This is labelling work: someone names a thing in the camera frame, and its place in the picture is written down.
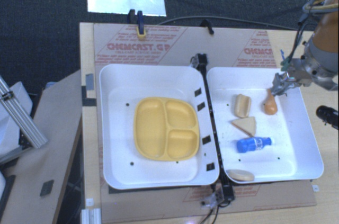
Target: yellow plate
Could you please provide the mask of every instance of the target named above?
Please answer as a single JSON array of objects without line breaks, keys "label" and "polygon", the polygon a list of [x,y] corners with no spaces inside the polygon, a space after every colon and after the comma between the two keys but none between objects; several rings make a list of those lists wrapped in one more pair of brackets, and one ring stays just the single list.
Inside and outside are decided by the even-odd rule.
[{"label": "yellow plate", "polygon": [[197,114],[181,100],[145,98],[136,107],[134,142],[138,151],[152,160],[189,159],[199,149]]}]

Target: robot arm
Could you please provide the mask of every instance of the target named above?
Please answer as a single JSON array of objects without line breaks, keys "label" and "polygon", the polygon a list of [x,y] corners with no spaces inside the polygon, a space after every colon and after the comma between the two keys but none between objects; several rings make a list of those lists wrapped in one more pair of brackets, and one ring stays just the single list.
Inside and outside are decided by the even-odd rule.
[{"label": "robot arm", "polygon": [[338,91],[332,78],[338,74],[338,0],[312,0],[303,7],[304,17],[321,16],[314,34],[306,42],[300,58],[292,58],[301,39],[297,32],[295,45],[289,57],[282,62],[283,74],[276,73],[271,88],[272,95],[282,95],[290,88],[309,86],[311,83],[328,91]]}]

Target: blue bottle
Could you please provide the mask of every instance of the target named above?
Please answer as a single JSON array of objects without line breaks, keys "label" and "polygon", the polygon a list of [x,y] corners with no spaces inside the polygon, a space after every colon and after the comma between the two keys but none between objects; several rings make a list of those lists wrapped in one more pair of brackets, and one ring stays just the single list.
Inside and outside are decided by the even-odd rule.
[{"label": "blue bottle", "polygon": [[261,150],[266,145],[272,145],[272,140],[269,137],[251,137],[244,138],[237,142],[239,153],[246,153],[252,150]]}]

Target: small white label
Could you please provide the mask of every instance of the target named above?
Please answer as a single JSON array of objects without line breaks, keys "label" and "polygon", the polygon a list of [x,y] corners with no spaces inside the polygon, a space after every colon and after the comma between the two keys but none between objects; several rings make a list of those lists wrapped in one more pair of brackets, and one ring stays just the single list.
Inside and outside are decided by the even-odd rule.
[{"label": "small white label", "polygon": [[319,192],[319,186],[318,185],[312,185],[313,192]]},{"label": "small white label", "polygon": [[86,199],[86,207],[90,207],[94,205],[94,199],[90,198],[90,199]]}]

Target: wooden table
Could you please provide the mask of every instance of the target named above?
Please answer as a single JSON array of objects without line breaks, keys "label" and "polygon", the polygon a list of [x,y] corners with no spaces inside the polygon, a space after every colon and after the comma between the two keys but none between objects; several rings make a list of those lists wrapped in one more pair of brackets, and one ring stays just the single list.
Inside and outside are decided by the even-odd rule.
[{"label": "wooden table", "polygon": [[[82,86],[86,86],[86,73],[94,73],[94,33],[93,23],[81,24],[81,67]],[[267,31],[273,50],[276,64],[281,61],[280,50],[289,52],[294,41],[294,31]],[[305,32],[307,40],[311,32]],[[304,52],[303,48],[295,53],[295,57]],[[318,186],[319,192],[315,193],[317,205],[310,207],[263,210],[241,213],[222,213],[216,223],[335,223],[339,221],[339,174],[338,174],[338,131],[324,123],[315,115],[320,105],[331,106],[338,110],[338,92],[327,92],[312,84],[311,87],[302,87],[305,106],[314,130],[324,162],[324,173],[321,178],[313,181]],[[95,88],[87,90],[88,98],[96,98]],[[87,209],[101,207],[100,176],[99,176],[99,149],[97,131],[97,111],[93,106],[83,107],[83,142],[85,165],[85,198]],[[137,221],[139,224],[175,224],[175,223],[200,223],[203,216]]]}]

